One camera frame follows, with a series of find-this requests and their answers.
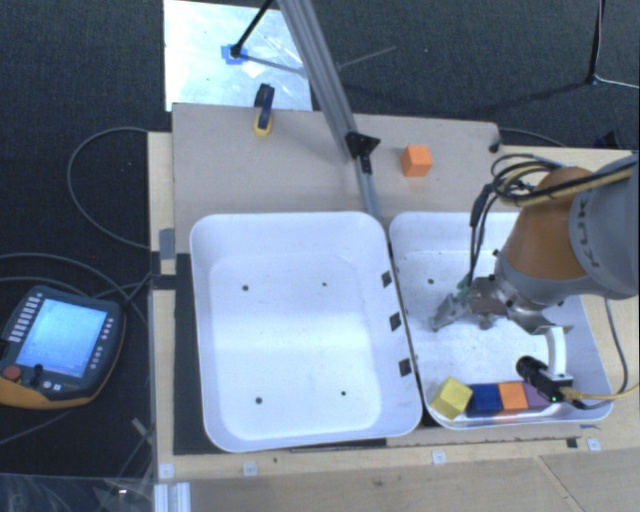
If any yellow cube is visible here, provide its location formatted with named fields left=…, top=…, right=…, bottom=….
left=429, top=376, right=474, bottom=421

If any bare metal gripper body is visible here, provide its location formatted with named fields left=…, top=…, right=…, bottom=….
left=463, top=275, right=551, bottom=332

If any black cylinder on white bracket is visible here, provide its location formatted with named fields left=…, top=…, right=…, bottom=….
left=516, top=324, right=576, bottom=404

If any purple cube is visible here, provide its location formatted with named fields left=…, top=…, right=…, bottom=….
left=522, top=382, right=551, bottom=410

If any orange cube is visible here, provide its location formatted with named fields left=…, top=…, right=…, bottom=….
left=399, top=144, right=434, bottom=178
left=498, top=381, right=530, bottom=414

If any white plastic tray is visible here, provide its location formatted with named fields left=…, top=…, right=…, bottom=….
left=388, top=210, right=616, bottom=432
left=188, top=210, right=424, bottom=454

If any blue cube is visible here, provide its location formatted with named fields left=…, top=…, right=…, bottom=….
left=465, top=383, right=504, bottom=418

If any brown cardboard board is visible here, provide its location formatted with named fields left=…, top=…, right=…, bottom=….
left=171, top=102, right=584, bottom=449

